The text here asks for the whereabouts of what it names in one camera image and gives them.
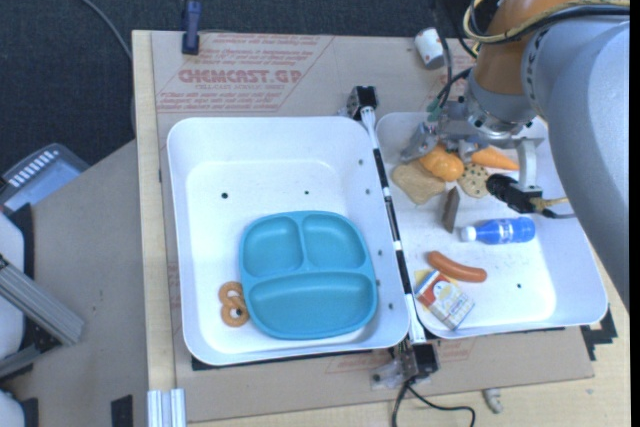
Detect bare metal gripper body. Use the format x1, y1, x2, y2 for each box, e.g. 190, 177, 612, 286
435, 100, 532, 150

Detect orange carrot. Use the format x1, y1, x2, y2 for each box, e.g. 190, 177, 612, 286
470, 145, 522, 173

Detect yellow-orange toy croissant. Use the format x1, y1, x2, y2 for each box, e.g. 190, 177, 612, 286
418, 144, 466, 182

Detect chocolate chip biscuit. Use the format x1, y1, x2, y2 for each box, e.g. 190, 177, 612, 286
456, 162, 492, 200

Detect tan bread slice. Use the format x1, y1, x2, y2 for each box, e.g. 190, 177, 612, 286
390, 160, 448, 207

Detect brown chocolate bar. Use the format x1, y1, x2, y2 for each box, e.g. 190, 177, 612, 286
441, 185, 462, 235

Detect thin black and white rod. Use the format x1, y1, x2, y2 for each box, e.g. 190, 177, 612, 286
360, 106, 427, 344

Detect white can with orange print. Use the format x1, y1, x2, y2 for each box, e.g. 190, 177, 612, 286
413, 27, 448, 71

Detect blue bottle with white cap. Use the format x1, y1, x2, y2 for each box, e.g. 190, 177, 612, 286
459, 216, 538, 247

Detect orange-red sausage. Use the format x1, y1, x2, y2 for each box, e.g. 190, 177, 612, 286
426, 249, 489, 285

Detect white plastic tray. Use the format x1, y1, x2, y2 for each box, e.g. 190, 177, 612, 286
166, 115, 413, 367
374, 110, 611, 341

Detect white red and yellow carton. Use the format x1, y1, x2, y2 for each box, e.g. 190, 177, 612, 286
413, 268, 476, 332

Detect brown cardboard board red print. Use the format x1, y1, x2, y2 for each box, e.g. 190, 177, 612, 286
149, 31, 597, 409

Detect blue divided plate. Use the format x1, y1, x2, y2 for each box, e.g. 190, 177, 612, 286
238, 209, 379, 342

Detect brown pretzel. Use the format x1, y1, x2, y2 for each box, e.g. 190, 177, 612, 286
217, 280, 252, 329

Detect black cylinder on white bracket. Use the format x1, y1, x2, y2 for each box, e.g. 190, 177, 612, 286
485, 137, 546, 216

